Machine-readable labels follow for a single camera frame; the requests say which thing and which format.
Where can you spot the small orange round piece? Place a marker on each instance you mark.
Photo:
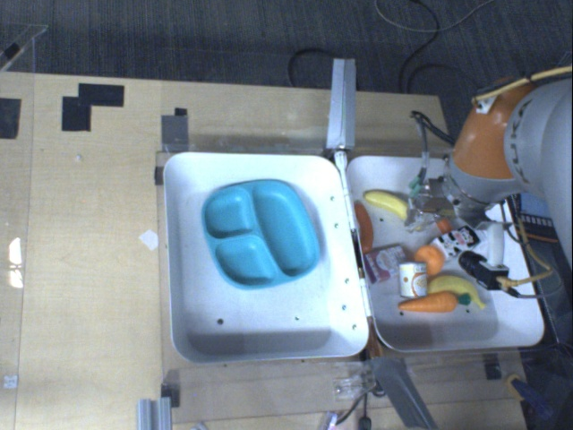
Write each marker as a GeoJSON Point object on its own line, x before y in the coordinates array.
{"type": "Point", "coordinates": [444, 226]}

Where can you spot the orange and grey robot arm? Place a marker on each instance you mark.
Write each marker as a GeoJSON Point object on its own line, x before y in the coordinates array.
{"type": "Point", "coordinates": [528, 141]}

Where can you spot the white plastic tray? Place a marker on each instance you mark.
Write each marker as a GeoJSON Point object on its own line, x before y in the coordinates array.
{"type": "Point", "coordinates": [268, 325]}
{"type": "Point", "coordinates": [447, 329]}

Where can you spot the black and white cow-print carton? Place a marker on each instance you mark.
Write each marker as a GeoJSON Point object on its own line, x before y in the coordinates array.
{"type": "Point", "coordinates": [456, 241]}

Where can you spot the yellow banana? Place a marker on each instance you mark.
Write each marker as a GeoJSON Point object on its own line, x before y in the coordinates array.
{"type": "Point", "coordinates": [454, 285]}
{"type": "Point", "coordinates": [385, 202]}

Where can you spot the orange fruit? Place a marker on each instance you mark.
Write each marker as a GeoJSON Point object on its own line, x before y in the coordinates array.
{"type": "Point", "coordinates": [430, 259]}

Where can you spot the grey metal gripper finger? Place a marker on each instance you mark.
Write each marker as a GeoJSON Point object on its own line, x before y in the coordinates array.
{"type": "Point", "coordinates": [412, 220]}
{"type": "Point", "coordinates": [428, 220]}

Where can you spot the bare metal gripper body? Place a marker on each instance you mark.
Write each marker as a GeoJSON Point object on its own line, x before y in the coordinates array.
{"type": "Point", "coordinates": [436, 197]}

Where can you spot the orange-red sausage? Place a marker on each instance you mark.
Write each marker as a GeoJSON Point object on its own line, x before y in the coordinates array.
{"type": "Point", "coordinates": [365, 229]}

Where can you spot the small white and orange can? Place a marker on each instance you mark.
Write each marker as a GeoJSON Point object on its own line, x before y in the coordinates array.
{"type": "Point", "coordinates": [413, 280]}

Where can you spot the black cylinder on white bracket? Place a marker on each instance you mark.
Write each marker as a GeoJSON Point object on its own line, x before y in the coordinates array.
{"type": "Point", "coordinates": [483, 269]}

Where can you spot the pink carton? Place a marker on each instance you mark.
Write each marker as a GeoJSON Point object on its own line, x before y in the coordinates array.
{"type": "Point", "coordinates": [385, 263]}

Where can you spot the blue divided plate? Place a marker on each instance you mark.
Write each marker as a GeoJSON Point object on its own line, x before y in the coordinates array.
{"type": "Point", "coordinates": [264, 233]}

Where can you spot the orange carrot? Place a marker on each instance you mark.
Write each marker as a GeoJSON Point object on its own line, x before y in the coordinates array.
{"type": "Point", "coordinates": [430, 303]}

